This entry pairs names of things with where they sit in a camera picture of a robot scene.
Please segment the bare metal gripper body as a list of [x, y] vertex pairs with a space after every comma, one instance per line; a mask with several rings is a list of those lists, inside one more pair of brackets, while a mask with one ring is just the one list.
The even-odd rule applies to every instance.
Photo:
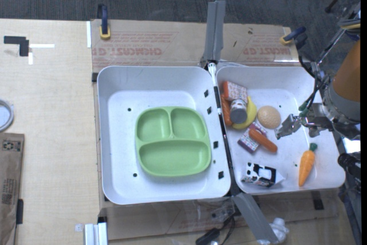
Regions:
[[333, 131], [334, 127], [323, 111], [322, 103], [313, 103], [300, 112], [301, 123], [309, 131]]

